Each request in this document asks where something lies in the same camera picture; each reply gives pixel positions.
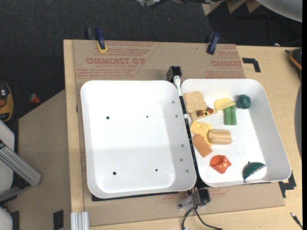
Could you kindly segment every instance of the metal bracket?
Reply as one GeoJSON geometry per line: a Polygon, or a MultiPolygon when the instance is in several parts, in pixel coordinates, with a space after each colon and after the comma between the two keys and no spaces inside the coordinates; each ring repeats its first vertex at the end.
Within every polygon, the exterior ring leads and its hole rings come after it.
{"type": "Polygon", "coordinates": [[[90,230],[89,214],[87,211],[71,213],[71,230],[90,230]]]}
{"type": "Polygon", "coordinates": [[[207,189],[199,189],[177,203],[178,211],[204,206],[211,201],[207,189]]]}
{"type": "Polygon", "coordinates": [[[182,76],[181,67],[179,66],[170,66],[166,73],[166,80],[169,82],[174,82],[174,76],[182,76]]]}
{"type": "Polygon", "coordinates": [[[16,174],[18,174],[25,182],[29,184],[26,188],[13,187],[0,194],[0,202],[9,199],[12,196],[20,193],[29,187],[37,186],[41,174],[33,169],[26,161],[24,161],[17,153],[7,147],[4,142],[0,139],[0,161],[6,164],[16,174]]]}

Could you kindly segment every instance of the toy food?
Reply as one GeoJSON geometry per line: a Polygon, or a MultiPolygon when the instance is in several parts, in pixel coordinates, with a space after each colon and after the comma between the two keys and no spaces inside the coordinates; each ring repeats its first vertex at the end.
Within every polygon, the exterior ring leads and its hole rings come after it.
{"type": "Polygon", "coordinates": [[[240,95],[239,99],[236,102],[236,106],[242,109],[248,109],[250,107],[250,98],[247,95],[240,95]]]}
{"type": "Polygon", "coordinates": [[[185,93],[183,98],[185,100],[187,113],[206,110],[208,107],[201,92],[185,93]]]}
{"type": "Polygon", "coordinates": [[[221,174],[225,173],[230,165],[231,163],[225,155],[215,155],[210,160],[210,166],[221,174]]]}
{"type": "Polygon", "coordinates": [[[243,169],[243,179],[247,179],[252,174],[264,168],[266,165],[260,162],[248,162],[243,169]]]}
{"type": "Polygon", "coordinates": [[[232,142],[230,131],[224,129],[209,130],[208,140],[212,144],[221,144],[221,145],[227,145],[232,142]]]}
{"type": "Polygon", "coordinates": [[[203,118],[203,117],[208,117],[208,116],[215,114],[215,113],[217,113],[217,111],[215,109],[207,107],[206,110],[198,110],[194,113],[190,113],[190,118],[192,120],[196,120],[196,119],[200,119],[200,118],[203,118]]]}
{"type": "Polygon", "coordinates": [[[210,129],[212,129],[211,124],[197,122],[197,121],[193,121],[192,125],[190,126],[190,131],[193,134],[201,135],[204,138],[204,140],[207,142],[207,144],[209,146],[212,146],[212,143],[208,140],[208,136],[207,136],[207,133],[210,129]]]}
{"type": "Polygon", "coordinates": [[[218,99],[214,102],[214,108],[216,110],[224,110],[227,107],[233,106],[236,103],[229,98],[218,99]]]}
{"type": "Polygon", "coordinates": [[[236,106],[232,105],[224,109],[224,124],[236,125],[236,106]]]}
{"type": "Polygon", "coordinates": [[[201,135],[193,137],[193,144],[203,158],[212,152],[211,147],[201,135]]]}

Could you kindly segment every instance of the hinged white tray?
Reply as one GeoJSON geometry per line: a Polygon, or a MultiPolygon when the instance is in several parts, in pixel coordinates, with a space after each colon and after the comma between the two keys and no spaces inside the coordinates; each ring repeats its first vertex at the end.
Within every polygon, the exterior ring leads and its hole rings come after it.
{"type": "Polygon", "coordinates": [[[100,198],[185,191],[196,182],[177,89],[92,80],[81,88],[87,181],[100,198]]]}
{"type": "MultiPolygon", "coordinates": [[[[195,149],[201,179],[209,186],[286,180],[290,164],[265,91],[255,80],[199,79],[181,85],[184,95],[200,91],[208,106],[219,98],[252,100],[237,109],[237,125],[225,126],[219,111],[199,122],[231,131],[232,143],[213,145],[203,158],[195,149]],[[231,166],[219,174],[209,166],[214,155],[231,166]],[[243,180],[248,162],[266,165],[243,180]]],[[[88,186],[93,195],[114,198],[186,191],[196,172],[176,87],[164,80],[92,80],[81,88],[88,186]]]]}

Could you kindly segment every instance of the bread slice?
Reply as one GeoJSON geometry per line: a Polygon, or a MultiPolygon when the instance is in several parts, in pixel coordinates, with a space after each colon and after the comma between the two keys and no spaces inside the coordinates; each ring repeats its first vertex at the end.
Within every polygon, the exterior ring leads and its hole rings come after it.
{"type": "Polygon", "coordinates": [[[193,113],[198,110],[206,110],[207,104],[201,92],[189,92],[183,95],[187,113],[193,113]]]}

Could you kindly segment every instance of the black cable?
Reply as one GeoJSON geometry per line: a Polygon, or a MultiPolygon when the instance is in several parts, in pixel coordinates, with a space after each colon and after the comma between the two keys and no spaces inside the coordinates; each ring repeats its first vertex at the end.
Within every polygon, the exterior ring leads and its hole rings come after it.
{"type": "Polygon", "coordinates": [[[198,216],[199,220],[202,222],[202,224],[204,224],[205,226],[207,226],[207,227],[209,227],[209,228],[213,228],[213,229],[216,229],[216,230],[223,230],[222,228],[217,228],[217,227],[213,227],[213,226],[207,225],[207,224],[201,219],[201,217],[199,216],[199,214],[198,214],[196,208],[193,208],[193,209],[194,209],[196,215],[198,216]]]}
{"type": "Polygon", "coordinates": [[[182,222],[181,222],[181,230],[184,230],[184,229],[185,229],[185,227],[184,227],[184,221],[186,220],[187,216],[189,215],[189,213],[190,213],[192,210],[193,210],[193,208],[189,209],[189,210],[185,213],[185,215],[184,215],[184,217],[183,217],[183,219],[182,219],[182,222]]]}
{"type": "Polygon", "coordinates": [[[183,219],[182,219],[182,223],[181,223],[181,230],[184,230],[184,229],[185,229],[185,227],[184,227],[184,222],[185,222],[187,216],[189,215],[189,213],[190,213],[192,210],[195,211],[197,217],[198,217],[199,220],[202,222],[202,224],[204,224],[205,226],[207,226],[207,227],[209,227],[209,228],[216,229],[216,230],[223,230],[222,228],[217,228],[217,227],[213,227],[213,226],[210,226],[210,225],[206,224],[206,223],[201,219],[201,217],[199,216],[199,214],[198,214],[198,212],[197,212],[197,210],[196,210],[196,207],[189,209],[189,210],[185,213],[185,215],[184,215],[184,217],[183,217],[183,219]]]}

